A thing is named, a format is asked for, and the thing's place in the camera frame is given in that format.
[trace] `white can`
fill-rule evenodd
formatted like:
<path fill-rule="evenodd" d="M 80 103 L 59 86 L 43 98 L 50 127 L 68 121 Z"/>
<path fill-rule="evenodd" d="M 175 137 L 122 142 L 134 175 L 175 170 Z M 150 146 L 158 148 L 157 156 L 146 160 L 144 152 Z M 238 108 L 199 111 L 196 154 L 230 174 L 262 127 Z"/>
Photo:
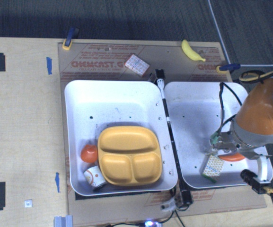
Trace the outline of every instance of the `white can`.
<path fill-rule="evenodd" d="M 106 180 L 98 166 L 89 168 L 84 172 L 84 176 L 93 190 L 98 190 L 106 184 Z"/>

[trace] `banana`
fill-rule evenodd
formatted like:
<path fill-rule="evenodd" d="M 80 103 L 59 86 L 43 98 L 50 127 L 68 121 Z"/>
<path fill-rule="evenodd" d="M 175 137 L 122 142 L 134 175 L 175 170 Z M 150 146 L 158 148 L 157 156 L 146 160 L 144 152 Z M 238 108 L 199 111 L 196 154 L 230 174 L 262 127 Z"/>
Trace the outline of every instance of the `banana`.
<path fill-rule="evenodd" d="M 182 41 L 183 52 L 193 61 L 206 61 L 197 52 L 195 52 L 186 40 Z"/>

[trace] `white square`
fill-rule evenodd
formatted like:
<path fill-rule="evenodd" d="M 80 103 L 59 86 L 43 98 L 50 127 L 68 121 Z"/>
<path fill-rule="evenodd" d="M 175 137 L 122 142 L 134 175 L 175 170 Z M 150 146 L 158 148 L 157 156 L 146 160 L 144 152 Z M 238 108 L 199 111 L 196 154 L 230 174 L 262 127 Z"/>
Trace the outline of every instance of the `white square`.
<path fill-rule="evenodd" d="M 25 200 L 25 208 L 31 208 L 32 207 L 32 199 Z"/>

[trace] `wooden table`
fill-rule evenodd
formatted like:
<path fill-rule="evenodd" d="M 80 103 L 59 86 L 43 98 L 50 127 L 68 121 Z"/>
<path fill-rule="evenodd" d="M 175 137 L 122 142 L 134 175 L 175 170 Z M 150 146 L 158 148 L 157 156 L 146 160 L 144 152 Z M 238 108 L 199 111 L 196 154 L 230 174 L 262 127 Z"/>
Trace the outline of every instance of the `wooden table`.
<path fill-rule="evenodd" d="M 6 56 L 6 71 L 0 72 L 0 182 L 6 183 L 6 206 L 0 211 L 0 226 L 53 226 L 55 216 L 69 214 L 58 67 L 60 42 L 63 40 L 0 38 L 0 52 Z M 47 73 L 46 57 L 52 59 L 51 75 Z M 60 176 L 60 192 L 56 190 L 56 172 Z M 25 208 L 24 201 L 30 199 L 33 206 Z M 189 227 L 273 227 L 273 204 L 267 195 L 264 200 L 266 208 L 194 215 L 182 220 Z M 180 224 L 172 218 L 164 226 Z"/>

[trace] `yellow tray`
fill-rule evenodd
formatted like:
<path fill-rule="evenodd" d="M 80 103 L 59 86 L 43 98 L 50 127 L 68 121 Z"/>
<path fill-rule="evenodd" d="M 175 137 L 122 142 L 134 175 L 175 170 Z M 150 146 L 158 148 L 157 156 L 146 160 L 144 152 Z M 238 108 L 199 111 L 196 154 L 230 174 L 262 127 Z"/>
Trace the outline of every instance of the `yellow tray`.
<path fill-rule="evenodd" d="M 98 138 L 98 162 L 104 178 L 119 186 L 156 182 L 162 170 L 159 142 L 149 129 L 116 126 Z"/>

